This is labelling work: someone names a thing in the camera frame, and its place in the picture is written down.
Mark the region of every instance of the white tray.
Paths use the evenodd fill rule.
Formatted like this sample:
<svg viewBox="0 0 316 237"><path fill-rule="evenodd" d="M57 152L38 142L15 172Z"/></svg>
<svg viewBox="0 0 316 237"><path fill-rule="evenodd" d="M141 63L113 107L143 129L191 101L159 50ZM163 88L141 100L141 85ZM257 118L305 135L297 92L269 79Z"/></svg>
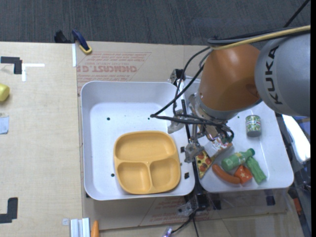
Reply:
<svg viewBox="0 0 316 237"><path fill-rule="evenodd" d="M171 134L181 163L181 180L169 192L133 195L116 178L113 147L128 132L156 130L167 133L169 121L150 118L174 98L176 87L168 82L88 82L81 90L84 187L95 200L184 196L195 185L192 164L184 162L181 147L188 143L185 128ZM173 116L172 107L161 115Z"/></svg>
<svg viewBox="0 0 316 237"><path fill-rule="evenodd" d="M187 97L198 90L199 83L194 82L189 87ZM259 137L251 138L246 135L246 117L248 115L258 115L261 118L262 134ZM263 189L283 189L289 187L294 181L294 174L289 161L282 135L274 111L264 102L259 105L238 113L237 116L228 121L227 125L233 130L235 137L233 146L226 152L219 155L214 163L221 165L223 158L226 158L238 151L246 151L253 148L254 158L258 161L267 179L257 184L254 178L243 185L234 185L222 181L213 172L208 170L204 177L200 179L202 187L211 193L226 193L238 191L251 191ZM205 148L210 143L206 137L199 139L199 143Z"/></svg>

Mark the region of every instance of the toy green bottle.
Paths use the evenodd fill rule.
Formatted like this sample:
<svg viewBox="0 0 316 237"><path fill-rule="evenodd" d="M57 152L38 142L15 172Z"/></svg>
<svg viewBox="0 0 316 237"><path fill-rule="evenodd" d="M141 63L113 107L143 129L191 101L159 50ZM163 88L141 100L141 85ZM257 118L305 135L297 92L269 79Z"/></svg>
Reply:
<svg viewBox="0 0 316 237"><path fill-rule="evenodd" d="M255 151L249 148L246 152L237 152L222 160L222 168L225 171L230 171L246 162L246 160L253 156Z"/></svg>

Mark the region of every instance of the blue clamp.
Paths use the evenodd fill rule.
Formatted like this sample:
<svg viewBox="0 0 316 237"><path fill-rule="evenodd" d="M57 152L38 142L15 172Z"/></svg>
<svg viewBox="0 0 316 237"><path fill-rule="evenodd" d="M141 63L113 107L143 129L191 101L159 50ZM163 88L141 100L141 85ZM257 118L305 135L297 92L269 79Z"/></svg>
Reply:
<svg viewBox="0 0 316 237"><path fill-rule="evenodd" d="M90 54L92 52L92 48L87 44L85 41L84 37L80 32L78 32L76 29L72 30L72 34L75 38L75 40L78 40L80 45L80 49L85 53L85 54Z"/></svg>

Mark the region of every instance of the orange object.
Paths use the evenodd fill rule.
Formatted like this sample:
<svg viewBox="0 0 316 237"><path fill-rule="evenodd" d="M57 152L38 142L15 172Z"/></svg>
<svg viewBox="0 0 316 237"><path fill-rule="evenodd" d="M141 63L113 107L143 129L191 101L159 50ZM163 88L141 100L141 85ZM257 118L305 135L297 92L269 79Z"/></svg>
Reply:
<svg viewBox="0 0 316 237"><path fill-rule="evenodd" d="M212 169L213 169L214 173L219 178L223 179L224 181L232 183L232 184L240 184L240 179L238 177L235 177L235 176L228 174L219 165L213 164Z"/></svg>
<svg viewBox="0 0 316 237"><path fill-rule="evenodd" d="M198 94L205 106L232 111L260 99L254 79L260 51L249 45L214 50L206 59Z"/></svg>
<svg viewBox="0 0 316 237"><path fill-rule="evenodd" d="M161 131L121 135L114 145L114 166L120 186L131 194L170 191L181 178L177 146Z"/></svg>
<svg viewBox="0 0 316 237"><path fill-rule="evenodd" d="M247 169L245 166L240 165L239 168L234 173L235 177L238 177L240 179L240 183L248 182L252 178L252 174L249 169Z"/></svg>
<svg viewBox="0 0 316 237"><path fill-rule="evenodd" d="M207 152L203 150L196 156L198 176L202 178L204 174L209 170L213 160L208 156Z"/></svg>
<svg viewBox="0 0 316 237"><path fill-rule="evenodd" d="M93 222L91 237L99 237L99 222L97 220Z"/></svg>
<svg viewBox="0 0 316 237"><path fill-rule="evenodd" d="M293 199L294 201L294 205L295 205L295 208L296 208L296 211L297 211L297 214L298 215L301 215L301 212L302 212L302 207L301 207L301 204L300 204L300 201L298 200L298 198L294 198Z"/></svg>

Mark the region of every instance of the yellow toy fruit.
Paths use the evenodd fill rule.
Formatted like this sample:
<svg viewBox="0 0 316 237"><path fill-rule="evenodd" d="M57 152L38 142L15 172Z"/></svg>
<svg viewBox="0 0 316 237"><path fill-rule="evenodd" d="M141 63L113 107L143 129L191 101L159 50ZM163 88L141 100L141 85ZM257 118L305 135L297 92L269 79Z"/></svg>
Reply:
<svg viewBox="0 0 316 237"><path fill-rule="evenodd" d="M0 83L0 102L7 99L10 92L10 88L2 83Z"/></svg>

